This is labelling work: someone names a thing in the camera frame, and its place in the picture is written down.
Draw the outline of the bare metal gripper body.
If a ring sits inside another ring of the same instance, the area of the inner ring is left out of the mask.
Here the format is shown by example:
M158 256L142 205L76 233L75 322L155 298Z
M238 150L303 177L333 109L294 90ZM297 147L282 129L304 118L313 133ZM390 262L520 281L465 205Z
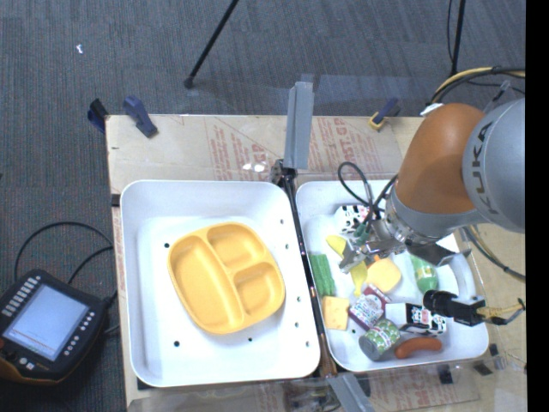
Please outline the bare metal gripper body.
M359 238L362 245L369 244L372 249L376 249L380 258L401 254L406 250L406 246L396 238L395 231L386 220L368 221Z

